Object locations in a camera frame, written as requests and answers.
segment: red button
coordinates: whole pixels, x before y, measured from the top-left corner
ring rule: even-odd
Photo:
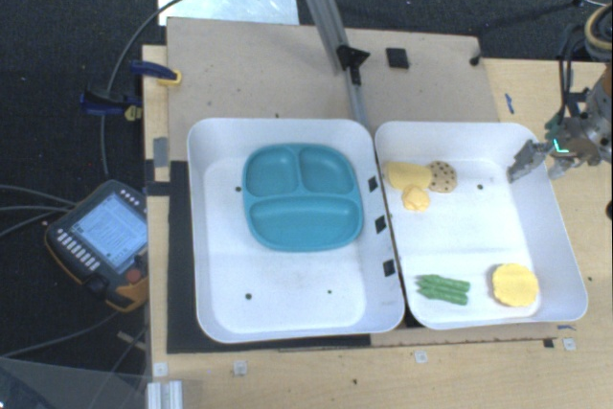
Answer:
[[[131,284],[136,284],[138,282],[141,281],[141,278],[143,278],[142,273],[136,269],[129,269],[126,273],[125,273],[125,278],[131,283]]]

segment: blue divided tray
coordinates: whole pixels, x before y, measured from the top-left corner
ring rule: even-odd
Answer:
[[[362,230],[362,200],[352,165],[333,148],[260,148],[247,159],[242,188],[249,229],[272,249],[334,249]]]

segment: white tray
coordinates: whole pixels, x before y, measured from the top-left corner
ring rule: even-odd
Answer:
[[[401,191],[384,178],[400,269],[411,312],[431,329],[572,321],[587,309],[587,293],[543,164],[509,184],[514,154],[534,135],[515,124],[407,123],[382,125],[375,135],[381,170],[389,161],[427,165],[441,160],[457,171],[452,193],[429,193],[424,213],[406,211]],[[505,307],[491,294],[493,268],[528,266],[540,293],[530,307]],[[420,275],[471,283],[465,307],[418,293]]]
[[[258,243],[245,218],[242,170],[255,150],[319,144],[343,153],[355,171],[361,233],[344,247],[280,252]],[[404,299],[385,216],[373,140],[346,120],[209,119],[188,137],[196,311],[201,328],[222,343],[383,332],[404,314]]]

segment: black floor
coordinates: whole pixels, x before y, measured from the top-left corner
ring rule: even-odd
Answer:
[[[347,27],[469,34],[486,57],[553,59],[562,30],[595,9],[572,0],[337,0]],[[594,0],[608,3],[611,0]],[[0,184],[24,186],[80,200],[104,180],[100,121],[79,112],[86,84],[105,87],[112,67],[156,0],[0,0]],[[309,22],[299,2],[301,21]],[[151,26],[138,46],[161,43]],[[126,66],[117,90],[134,93]],[[143,184],[140,125],[109,118],[111,176]],[[1,193],[0,207],[44,200]],[[2,212],[0,234],[33,212]],[[76,286],[43,248],[38,221],[0,239],[0,354],[91,326],[112,311]],[[126,348],[118,330],[143,327],[142,309],[115,317],[78,339],[31,352],[21,359],[110,370]],[[139,373],[145,360],[133,351],[120,372]]]

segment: wooden table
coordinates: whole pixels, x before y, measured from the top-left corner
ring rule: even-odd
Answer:
[[[146,47],[145,59],[164,63],[165,47]],[[554,62],[485,59],[501,122],[535,135],[557,111]],[[576,87],[591,87],[603,67],[575,65]],[[153,140],[168,136],[168,89],[145,78],[146,157]],[[511,114],[505,95],[512,97]],[[167,181],[166,167],[155,169]],[[148,198],[151,342],[159,380],[183,380],[186,408],[603,408],[613,400],[611,305],[611,168],[569,171],[554,182],[556,197],[589,295],[586,315],[557,330],[553,348],[542,340],[315,352],[251,351],[167,354],[169,200]],[[566,343],[575,349],[567,350]],[[416,351],[427,362],[418,363]],[[246,376],[234,376],[237,360]]]

